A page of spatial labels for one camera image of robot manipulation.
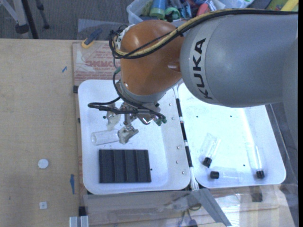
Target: plywood surface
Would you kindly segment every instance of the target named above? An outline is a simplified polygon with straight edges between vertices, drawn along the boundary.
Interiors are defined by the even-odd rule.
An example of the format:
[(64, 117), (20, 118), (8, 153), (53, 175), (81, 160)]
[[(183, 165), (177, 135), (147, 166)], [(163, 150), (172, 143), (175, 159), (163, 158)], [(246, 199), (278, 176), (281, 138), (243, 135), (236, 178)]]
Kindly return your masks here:
[(72, 65), (72, 41), (0, 39), (1, 227), (65, 227), (78, 215)]

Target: blue mark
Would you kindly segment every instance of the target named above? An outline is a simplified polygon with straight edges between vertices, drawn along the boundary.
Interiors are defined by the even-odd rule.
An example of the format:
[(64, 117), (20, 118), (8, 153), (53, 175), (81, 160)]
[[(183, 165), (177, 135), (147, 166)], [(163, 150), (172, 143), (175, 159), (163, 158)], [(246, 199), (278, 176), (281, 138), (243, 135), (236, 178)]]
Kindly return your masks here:
[(75, 179), (74, 179), (74, 177), (75, 177), (75, 175), (71, 174), (70, 183), (71, 183), (72, 194), (75, 194)]

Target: white tray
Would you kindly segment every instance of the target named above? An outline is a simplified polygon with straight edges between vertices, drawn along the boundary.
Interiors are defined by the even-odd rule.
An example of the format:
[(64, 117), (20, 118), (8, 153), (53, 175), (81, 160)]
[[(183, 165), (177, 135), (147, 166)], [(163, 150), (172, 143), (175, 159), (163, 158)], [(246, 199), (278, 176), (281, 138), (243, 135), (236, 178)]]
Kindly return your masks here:
[[(227, 108), (209, 105), (196, 99), (184, 84), (178, 88), (181, 110), (196, 180), (207, 188), (240, 187), (279, 184), (286, 177), (285, 167), (264, 106)], [(139, 133), (126, 144), (119, 142), (95, 146), (90, 140), (92, 132), (107, 130), (106, 112), (88, 108), (91, 102), (108, 102), (117, 97), (110, 80), (87, 80), (78, 89), (83, 182), (93, 194), (180, 190), (190, 182), (190, 170), (178, 120), (176, 98), (169, 90), (159, 101), (161, 113), (168, 120), (162, 126), (139, 120), (133, 126)], [(122, 100), (116, 102), (119, 107)], [(116, 129), (123, 127), (121, 116)], [(205, 157), (203, 142), (210, 133), (221, 140), (217, 154), (209, 168), (202, 165)], [(245, 143), (259, 146), (265, 178), (256, 179), (250, 168)], [(99, 183), (98, 151), (100, 149), (147, 149), (151, 167), (151, 183)], [(222, 172), (235, 169), (241, 177), (235, 181), (210, 179), (212, 170)]]

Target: red object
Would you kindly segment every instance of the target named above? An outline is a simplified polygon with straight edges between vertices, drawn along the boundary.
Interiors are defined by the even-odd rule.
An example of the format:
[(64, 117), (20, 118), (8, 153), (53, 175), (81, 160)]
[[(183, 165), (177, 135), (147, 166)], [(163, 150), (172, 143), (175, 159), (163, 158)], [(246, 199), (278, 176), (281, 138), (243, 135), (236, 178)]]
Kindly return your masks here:
[(208, 4), (207, 3), (203, 3), (200, 5), (198, 12), (197, 12), (197, 16), (204, 14), (204, 13), (208, 13), (210, 11)]

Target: tripod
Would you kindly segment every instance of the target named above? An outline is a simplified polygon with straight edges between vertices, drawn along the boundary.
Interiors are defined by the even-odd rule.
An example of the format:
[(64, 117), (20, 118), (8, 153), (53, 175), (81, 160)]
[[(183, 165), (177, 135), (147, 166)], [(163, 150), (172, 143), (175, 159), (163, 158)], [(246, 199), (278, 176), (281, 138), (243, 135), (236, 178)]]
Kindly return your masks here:
[[(43, 28), (49, 29), (49, 25), (44, 15), (44, 7), (40, 0), (35, 0), (37, 8), (42, 16), (44, 26)], [(10, 6), (6, 0), (0, 0), (0, 5), (3, 5), (9, 14), (13, 17), (16, 22), (16, 32), (21, 34), (23, 38), (28, 38), (28, 32), (31, 30), (34, 39), (38, 39), (38, 33), (34, 20), (30, 11), (27, 0), (13, 0), (15, 10)]]

